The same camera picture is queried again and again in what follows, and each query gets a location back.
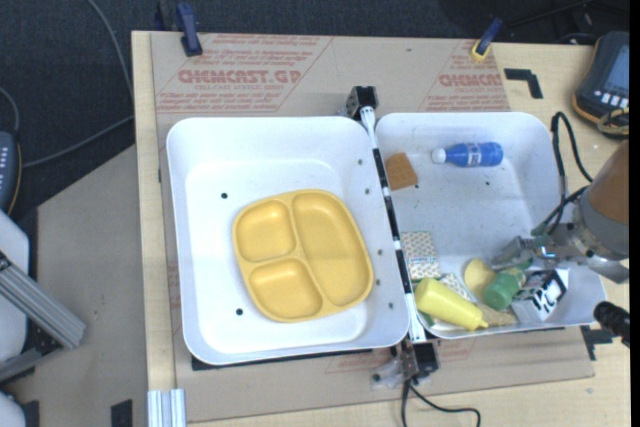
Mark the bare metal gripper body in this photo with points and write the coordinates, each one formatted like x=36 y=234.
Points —
x=562 y=247

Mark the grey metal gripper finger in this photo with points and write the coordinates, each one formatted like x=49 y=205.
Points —
x=520 y=245
x=507 y=258

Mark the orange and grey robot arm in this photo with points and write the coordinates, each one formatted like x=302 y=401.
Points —
x=607 y=195

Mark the black and white carton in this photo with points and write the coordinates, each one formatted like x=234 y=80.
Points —
x=542 y=297

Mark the small patterned packet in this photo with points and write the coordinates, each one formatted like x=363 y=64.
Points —
x=457 y=284

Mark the white plastic tray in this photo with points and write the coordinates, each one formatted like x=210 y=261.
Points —
x=475 y=210
x=280 y=150

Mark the beige pizza slice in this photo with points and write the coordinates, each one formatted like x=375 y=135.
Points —
x=500 y=316

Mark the yellow squeeze bottle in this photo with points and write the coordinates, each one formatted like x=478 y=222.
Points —
x=445 y=302

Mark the white packet with orange print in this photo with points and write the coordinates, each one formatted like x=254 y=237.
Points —
x=421 y=255

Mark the blue bottle with white cap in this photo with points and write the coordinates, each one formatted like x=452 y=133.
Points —
x=475 y=154

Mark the thin black and white rod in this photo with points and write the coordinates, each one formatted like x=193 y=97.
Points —
x=387 y=195

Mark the yellow divided plate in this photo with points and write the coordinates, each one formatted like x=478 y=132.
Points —
x=320 y=240

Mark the brown cardboard board red print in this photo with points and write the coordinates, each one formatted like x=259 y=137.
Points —
x=300 y=75

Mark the black cylinder on white bracket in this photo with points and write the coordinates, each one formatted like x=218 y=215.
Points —
x=612 y=315

